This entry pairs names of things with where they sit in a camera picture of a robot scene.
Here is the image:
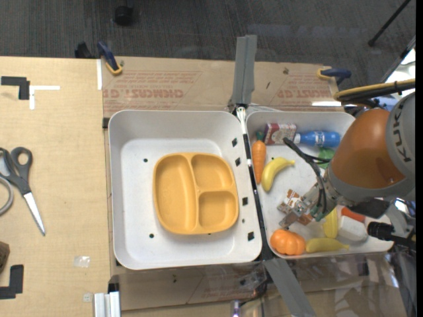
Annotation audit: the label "black cylinder on white bracket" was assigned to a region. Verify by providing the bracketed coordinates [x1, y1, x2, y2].
[365, 206, 414, 244]

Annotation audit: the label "yellow corn cob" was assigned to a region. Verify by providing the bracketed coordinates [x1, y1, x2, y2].
[323, 207, 339, 239]

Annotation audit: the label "brown block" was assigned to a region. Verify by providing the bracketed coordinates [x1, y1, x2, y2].
[0, 241, 11, 274]

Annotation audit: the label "green toy vegetable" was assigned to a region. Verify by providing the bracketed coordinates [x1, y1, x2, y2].
[316, 147, 335, 168]

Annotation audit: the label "brown and white carton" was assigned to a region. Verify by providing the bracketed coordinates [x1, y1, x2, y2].
[276, 188, 315, 227]

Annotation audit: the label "white plastic tray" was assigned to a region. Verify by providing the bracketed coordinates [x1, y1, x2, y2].
[245, 110, 395, 260]
[108, 110, 263, 271]

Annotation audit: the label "yellow banana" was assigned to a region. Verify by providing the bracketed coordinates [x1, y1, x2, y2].
[305, 237, 350, 254]
[260, 157, 296, 193]

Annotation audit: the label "orange carrot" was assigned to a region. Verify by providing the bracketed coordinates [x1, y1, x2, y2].
[251, 131, 268, 185]

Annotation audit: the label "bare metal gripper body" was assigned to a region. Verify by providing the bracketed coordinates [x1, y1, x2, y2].
[299, 180, 332, 221]

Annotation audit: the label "red and white carton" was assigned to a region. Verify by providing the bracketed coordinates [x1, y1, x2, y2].
[263, 122, 297, 146]

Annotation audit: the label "blue and white bottle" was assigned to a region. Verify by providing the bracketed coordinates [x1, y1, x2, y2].
[293, 130, 342, 149]

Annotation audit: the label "orange pumpkin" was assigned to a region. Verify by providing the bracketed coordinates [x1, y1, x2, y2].
[269, 229, 307, 256]

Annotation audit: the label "white bottle with orange cap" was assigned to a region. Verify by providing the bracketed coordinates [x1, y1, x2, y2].
[336, 206, 369, 243]

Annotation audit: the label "orange divided plate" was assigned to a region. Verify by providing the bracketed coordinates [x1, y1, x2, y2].
[152, 152, 240, 235]

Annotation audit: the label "brown cardboard board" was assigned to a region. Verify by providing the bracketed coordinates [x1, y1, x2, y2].
[101, 56, 397, 312]

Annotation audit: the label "grey handled scissors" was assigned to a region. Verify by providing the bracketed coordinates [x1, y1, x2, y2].
[0, 146, 46, 237]

